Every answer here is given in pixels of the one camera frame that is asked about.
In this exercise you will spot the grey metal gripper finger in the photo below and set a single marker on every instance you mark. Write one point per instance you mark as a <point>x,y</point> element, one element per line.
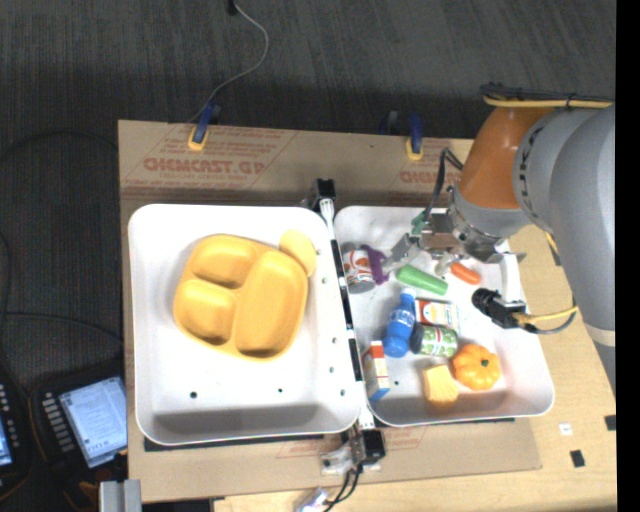
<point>442,262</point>
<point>404,249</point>

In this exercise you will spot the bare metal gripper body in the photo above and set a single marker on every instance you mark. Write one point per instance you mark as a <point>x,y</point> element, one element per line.
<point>442,235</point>

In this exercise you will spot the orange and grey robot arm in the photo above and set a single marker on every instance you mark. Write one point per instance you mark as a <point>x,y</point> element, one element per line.
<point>565,200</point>

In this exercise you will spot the green toy vegetable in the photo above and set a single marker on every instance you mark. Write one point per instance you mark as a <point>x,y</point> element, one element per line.
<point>422,280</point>

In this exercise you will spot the orange carrot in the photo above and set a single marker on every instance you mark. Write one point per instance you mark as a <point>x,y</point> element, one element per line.
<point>466,273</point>

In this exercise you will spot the white and yellow carton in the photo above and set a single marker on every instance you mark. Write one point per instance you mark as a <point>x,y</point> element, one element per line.
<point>439,314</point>

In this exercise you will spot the white and orange can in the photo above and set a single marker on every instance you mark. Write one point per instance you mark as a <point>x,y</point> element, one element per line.
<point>356,272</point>

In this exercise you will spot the thin black and white rod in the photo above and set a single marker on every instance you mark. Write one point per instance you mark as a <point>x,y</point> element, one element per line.
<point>342,280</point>

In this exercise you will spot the blue bottle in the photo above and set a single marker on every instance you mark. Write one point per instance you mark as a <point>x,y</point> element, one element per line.
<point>399,327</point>

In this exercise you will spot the green and white can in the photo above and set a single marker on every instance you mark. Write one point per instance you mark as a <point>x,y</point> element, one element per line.
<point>436,341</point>

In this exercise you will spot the yellow round biscuit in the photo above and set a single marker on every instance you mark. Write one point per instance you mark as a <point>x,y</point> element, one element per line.
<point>299,250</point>

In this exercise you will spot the orange pumpkin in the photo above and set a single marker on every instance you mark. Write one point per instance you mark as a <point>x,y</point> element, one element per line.
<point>477,367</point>

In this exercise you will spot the yellow ridged toy food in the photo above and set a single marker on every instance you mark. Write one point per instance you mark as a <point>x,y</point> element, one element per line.
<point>440,385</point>

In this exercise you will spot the orange and white carton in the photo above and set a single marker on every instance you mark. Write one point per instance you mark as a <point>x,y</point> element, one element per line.
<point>376,372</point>

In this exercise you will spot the brown cardboard board red print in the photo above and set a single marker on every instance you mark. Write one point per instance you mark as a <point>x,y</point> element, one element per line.
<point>300,160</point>

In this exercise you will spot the white plastic tray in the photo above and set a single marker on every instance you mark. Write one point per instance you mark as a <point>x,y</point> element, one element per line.
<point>225,395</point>
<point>515,380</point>

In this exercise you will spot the yellow divided plate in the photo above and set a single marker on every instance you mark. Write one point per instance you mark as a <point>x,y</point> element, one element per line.
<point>270,300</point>

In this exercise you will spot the black cylinder on white bracket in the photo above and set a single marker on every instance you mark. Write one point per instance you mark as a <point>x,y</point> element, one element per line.
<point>505,307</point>

